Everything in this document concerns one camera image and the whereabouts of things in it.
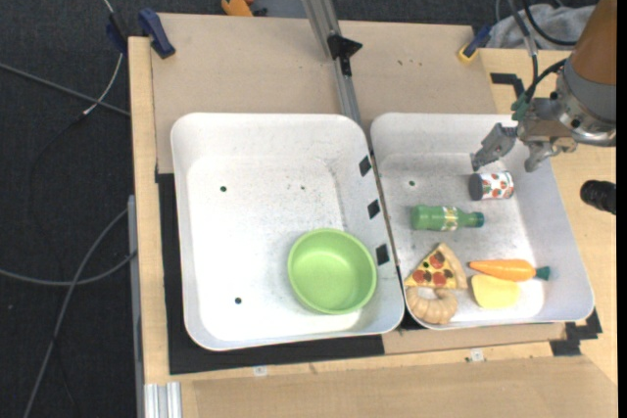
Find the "green bowl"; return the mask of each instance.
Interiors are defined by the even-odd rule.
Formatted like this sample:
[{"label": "green bowl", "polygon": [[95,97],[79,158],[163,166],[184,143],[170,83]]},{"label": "green bowl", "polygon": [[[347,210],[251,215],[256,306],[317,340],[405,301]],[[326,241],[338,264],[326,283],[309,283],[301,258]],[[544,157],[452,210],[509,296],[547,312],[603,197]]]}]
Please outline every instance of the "green bowl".
[{"label": "green bowl", "polygon": [[290,251],[287,271],[297,298],[322,313],[349,313],[370,301],[376,266],[355,237],[334,228],[301,236]]}]

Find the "bottle label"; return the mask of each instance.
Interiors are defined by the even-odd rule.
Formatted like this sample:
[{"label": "bottle label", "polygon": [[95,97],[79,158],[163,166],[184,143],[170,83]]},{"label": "bottle label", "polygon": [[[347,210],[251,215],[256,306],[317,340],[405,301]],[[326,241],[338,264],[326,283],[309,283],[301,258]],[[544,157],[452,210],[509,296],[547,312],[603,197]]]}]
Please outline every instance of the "bottle label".
[{"label": "bottle label", "polygon": [[458,209],[451,206],[442,206],[444,212],[444,221],[442,223],[441,232],[453,232],[458,229]]}]

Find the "orange carrot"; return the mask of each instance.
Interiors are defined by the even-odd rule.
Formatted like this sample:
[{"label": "orange carrot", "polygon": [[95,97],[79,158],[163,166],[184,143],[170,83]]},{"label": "orange carrot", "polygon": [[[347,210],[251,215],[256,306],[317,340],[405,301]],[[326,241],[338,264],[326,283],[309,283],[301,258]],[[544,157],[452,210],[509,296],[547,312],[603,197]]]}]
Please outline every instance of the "orange carrot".
[{"label": "orange carrot", "polygon": [[529,261],[516,258],[471,261],[468,266],[473,270],[487,273],[493,277],[515,282],[527,281],[534,277],[547,281],[551,273],[547,266],[534,268]]}]

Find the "toy pizza slice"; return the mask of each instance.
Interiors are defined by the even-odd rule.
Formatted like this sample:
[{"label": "toy pizza slice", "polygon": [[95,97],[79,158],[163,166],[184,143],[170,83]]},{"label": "toy pizza slice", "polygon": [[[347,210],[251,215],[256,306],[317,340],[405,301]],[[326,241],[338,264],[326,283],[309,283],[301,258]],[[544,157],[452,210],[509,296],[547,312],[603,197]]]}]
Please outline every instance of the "toy pizza slice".
[{"label": "toy pizza slice", "polygon": [[466,274],[453,250],[440,243],[405,280],[405,285],[423,288],[467,289]]}]

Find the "black floor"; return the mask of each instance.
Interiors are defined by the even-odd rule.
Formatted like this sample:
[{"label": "black floor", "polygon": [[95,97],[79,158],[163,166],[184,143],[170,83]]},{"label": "black floor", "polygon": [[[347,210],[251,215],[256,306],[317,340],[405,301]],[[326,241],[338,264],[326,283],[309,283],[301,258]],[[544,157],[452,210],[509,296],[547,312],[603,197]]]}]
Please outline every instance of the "black floor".
[{"label": "black floor", "polygon": [[[218,14],[219,0],[110,0],[132,29],[141,8]],[[563,0],[578,7],[594,0]],[[334,0],[338,17],[479,27],[495,0]],[[117,52],[102,0],[0,0],[0,64],[90,96],[110,79]],[[107,98],[128,109],[125,66]],[[133,193],[130,123],[0,70],[0,268],[71,280],[85,253]],[[128,253],[126,222],[104,239],[85,275]],[[0,415],[23,416],[65,288],[0,277]],[[127,268],[77,288],[32,407],[39,417],[135,414]]]}]

